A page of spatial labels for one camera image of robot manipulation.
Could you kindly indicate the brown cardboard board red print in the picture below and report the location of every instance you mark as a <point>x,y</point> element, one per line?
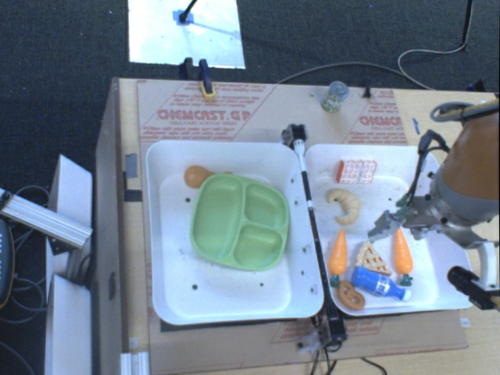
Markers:
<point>242,111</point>

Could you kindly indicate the white plastic tray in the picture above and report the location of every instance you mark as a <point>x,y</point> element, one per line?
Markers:
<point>230,295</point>
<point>433,279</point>

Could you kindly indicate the small green and white can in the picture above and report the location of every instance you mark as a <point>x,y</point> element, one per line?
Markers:
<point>334,98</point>

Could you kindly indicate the beige toy croissant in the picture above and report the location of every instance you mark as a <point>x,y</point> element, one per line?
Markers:
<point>349,205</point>

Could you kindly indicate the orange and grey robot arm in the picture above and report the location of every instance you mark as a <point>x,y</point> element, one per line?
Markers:
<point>472,162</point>

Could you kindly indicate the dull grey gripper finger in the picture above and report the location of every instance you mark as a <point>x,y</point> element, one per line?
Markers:
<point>419,233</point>
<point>384,225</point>

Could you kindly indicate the blue plastic bottle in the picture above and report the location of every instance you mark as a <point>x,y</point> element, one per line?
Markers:
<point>375,283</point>

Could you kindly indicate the orange and white carton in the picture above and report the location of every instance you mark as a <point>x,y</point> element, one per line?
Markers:
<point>356,171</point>

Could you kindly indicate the green divided plate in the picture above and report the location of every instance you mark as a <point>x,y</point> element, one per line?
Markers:
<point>234,221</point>

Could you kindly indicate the thin black and white rod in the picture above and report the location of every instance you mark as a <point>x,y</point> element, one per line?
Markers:
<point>308,193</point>

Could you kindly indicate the black cylinder on white bracket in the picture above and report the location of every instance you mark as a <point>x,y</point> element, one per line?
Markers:
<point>468,283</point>

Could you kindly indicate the toy pizza slice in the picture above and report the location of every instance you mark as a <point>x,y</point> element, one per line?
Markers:
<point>371,260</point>

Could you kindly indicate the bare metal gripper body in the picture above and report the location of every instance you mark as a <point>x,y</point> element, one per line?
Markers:
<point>437,215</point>

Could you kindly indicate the orange toy drumstick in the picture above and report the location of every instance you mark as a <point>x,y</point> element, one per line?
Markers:
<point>193,176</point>

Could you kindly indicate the brown toy pretzel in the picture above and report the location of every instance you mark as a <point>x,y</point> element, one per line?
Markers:
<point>351,296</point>

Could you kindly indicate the orange toy carrot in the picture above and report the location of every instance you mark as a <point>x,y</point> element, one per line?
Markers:
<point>338,256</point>
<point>403,256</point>

